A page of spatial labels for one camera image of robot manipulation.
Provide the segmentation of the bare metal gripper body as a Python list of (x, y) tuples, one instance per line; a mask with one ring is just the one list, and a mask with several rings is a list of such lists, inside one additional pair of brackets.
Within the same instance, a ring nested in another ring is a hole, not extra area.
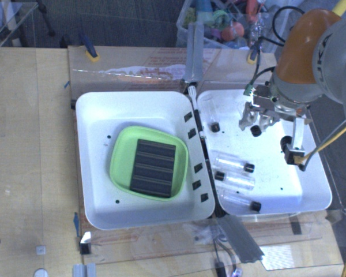
[(280, 121), (293, 122), (300, 118), (303, 123), (311, 123), (306, 117), (307, 106), (291, 101), (282, 95), (275, 86), (258, 85), (251, 91), (251, 105), (260, 115), (280, 118)]

